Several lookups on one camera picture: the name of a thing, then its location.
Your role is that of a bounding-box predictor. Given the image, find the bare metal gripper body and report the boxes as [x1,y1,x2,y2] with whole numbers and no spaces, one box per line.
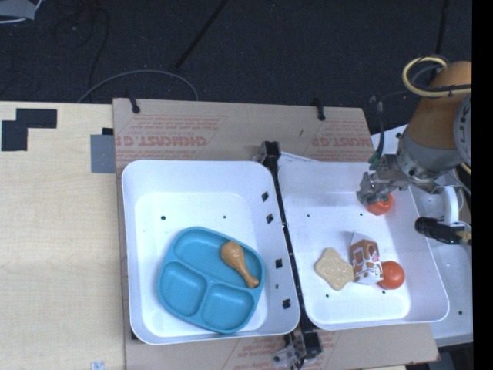
[369,152,439,193]

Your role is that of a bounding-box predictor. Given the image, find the orange round fruit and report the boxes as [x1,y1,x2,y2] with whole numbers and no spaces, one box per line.
[367,193,394,217]

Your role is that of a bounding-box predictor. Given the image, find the white and brown carton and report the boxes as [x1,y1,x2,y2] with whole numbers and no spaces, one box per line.
[349,230,384,286]

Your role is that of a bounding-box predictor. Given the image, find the white paper sheet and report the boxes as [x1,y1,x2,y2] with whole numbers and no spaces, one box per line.
[278,150,321,165]

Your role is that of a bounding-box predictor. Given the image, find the beige toast slice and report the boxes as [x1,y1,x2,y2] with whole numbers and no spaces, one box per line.
[314,247,355,291]

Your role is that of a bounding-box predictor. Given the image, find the red tomato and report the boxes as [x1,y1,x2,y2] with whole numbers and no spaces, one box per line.
[377,260,406,291]

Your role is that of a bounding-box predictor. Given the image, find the thin black rod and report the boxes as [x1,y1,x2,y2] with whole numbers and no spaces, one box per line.
[267,156,311,337]

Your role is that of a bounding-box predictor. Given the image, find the white plastic tray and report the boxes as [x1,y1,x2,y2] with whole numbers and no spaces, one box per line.
[121,159,301,346]
[277,156,451,331]

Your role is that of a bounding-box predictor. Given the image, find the brown chicken drumstick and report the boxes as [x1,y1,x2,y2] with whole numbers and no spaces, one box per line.
[220,240,260,289]

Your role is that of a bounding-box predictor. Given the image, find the brown cardboard board red print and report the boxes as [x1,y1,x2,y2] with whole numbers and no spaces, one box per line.
[112,97,441,370]

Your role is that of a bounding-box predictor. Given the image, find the blue divided plate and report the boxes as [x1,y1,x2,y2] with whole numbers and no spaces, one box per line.
[156,226,267,335]

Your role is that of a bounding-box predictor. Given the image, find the black cylinder on white bracket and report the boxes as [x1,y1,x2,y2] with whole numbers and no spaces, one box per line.
[414,185,473,246]

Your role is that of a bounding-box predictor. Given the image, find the black block with thin wires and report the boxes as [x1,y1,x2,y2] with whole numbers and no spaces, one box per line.
[258,140,281,166]
[300,330,323,361]

